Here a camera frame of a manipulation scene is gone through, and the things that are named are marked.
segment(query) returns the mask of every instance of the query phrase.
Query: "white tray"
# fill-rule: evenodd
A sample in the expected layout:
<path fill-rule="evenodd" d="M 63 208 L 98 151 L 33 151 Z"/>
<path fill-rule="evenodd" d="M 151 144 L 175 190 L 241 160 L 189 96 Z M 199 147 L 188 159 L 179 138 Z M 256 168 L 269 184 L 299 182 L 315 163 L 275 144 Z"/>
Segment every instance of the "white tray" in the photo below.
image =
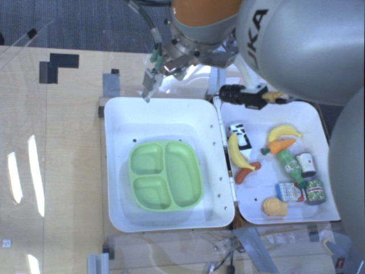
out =
<path fill-rule="evenodd" d="M 199 99 L 113 98 L 105 107 L 109 216 L 124 232 L 209 228 L 234 217 L 222 137 L 215 108 Z M 193 208 L 151 212 L 139 207 L 128 177 L 128 156 L 139 143 L 182 140 L 195 150 L 204 194 Z"/>
<path fill-rule="evenodd" d="M 222 119 L 225 127 L 243 123 L 247 136 L 253 147 L 250 162 L 259 161 L 261 169 L 252 172 L 241 185 L 236 185 L 237 200 L 242 216 L 254 224 L 302 223 L 311 221 L 339 220 L 339 214 L 333 199 L 328 172 L 328 144 L 321 120 L 313 106 L 304 102 L 284 105 L 268 104 L 262 110 L 252 110 L 244 106 L 222 105 Z M 285 217 L 267 216 L 261 205 L 266 198 L 276 197 L 275 185 L 282 182 L 294 182 L 280 166 L 276 155 L 261 155 L 260 148 L 267 145 L 269 131 L 279 124 L 292 124 L 303 134 L 301 139 L 289 150 L 294 155 L 300 152 L 312 154 L 317 176 L 323 183 L 327 201 L 320 205 L 305 203 L 288 203 Z M 233 165 L 233 175 L 238 168 Z"/>

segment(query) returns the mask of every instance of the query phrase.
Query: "green plate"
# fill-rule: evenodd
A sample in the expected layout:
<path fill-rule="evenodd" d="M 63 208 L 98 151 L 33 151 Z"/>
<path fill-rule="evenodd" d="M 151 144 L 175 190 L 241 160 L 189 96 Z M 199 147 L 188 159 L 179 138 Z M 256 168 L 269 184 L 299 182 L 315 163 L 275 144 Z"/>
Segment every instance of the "green plate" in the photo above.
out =
<path fill-rule="evenodd" d="M 193 148 L 184 142 L 139 144 L 129 155 L 128 168 L 133 196 L 146 210 L 187 209 L 203 196 L 198 158 Z"/>

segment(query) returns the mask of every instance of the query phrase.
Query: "white can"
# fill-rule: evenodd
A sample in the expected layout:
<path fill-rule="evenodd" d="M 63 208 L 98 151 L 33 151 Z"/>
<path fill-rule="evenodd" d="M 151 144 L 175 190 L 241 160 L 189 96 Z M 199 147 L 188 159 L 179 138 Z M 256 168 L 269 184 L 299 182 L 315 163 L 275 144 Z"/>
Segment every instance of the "white can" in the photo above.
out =
<path fill-rule="evenodd" d="M 313 158 L 309 152 L 300 153 L 295 158 L 301 166 L 303 178 L 315 175 L 317 171 L 315 170 Z"/>

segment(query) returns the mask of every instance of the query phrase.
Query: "banana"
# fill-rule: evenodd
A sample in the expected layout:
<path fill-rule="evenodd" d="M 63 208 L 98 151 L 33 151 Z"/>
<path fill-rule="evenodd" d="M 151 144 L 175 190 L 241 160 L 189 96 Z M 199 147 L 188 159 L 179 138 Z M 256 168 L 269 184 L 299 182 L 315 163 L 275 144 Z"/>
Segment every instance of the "banana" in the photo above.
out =
<path fill-rule="evenodd" d="M 228 139 L 228 149 L 229 156 L 233 163 L 241 168 L 249 168 L 250 170 L 255 170 L 254 166 L 251 166 L 247 160 L 243 157 L 238 149 L 238 138 L 236 133 L 232 133 L 232 135 Z"/>
<path fill-rule="evenodd" d="M 275 128 L 273 128 L 270 131 L 269 136 L 267 137 L 267 140 L 270 143 L 272 141 L 275 141 L 282 135 L 294 135 L 297 137 L 302 137 L 302 134 L 297 132 L 294 129 L 294 127 L 292 127 L 291 125 L 288 125 L 288 124 L 284 124 L 284 125 L 276 126 Z"/>

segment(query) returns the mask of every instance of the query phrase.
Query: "carrot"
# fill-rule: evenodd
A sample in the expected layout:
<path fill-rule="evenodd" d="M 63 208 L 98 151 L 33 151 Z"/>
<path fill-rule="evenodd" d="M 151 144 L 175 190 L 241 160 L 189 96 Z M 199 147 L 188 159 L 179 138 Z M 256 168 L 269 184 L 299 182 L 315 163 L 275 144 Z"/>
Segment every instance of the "carrot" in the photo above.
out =
<path fill-rule="evenodd" d="M 289 146 L 296 142 L 295 139 L 282 139 L 282 140 L 275 140 L 269 143 L 267 148 L 262 148 L 261 153 L 263 155 L 268 154 L 271 152 L 272 154 L 279 153 L 280 151 L 287 149 Z"/>
<path fill-rule="evenodd" d="M 261 168 L 261 163 L 260 162 L 253 162 L 253 163 L 250 163 L 250 165 L 255 167 L 255 171 L 259 170 Z M 247 175 L 252 171 L 253 170 L 251 170 L 249 168 L 242 168 L 238 172 L 236 177 L 234 178 L 234 181 L 236 182 L 236 184 L 242 184 L 244 182 L 244 179 L 247 177 Z"/>

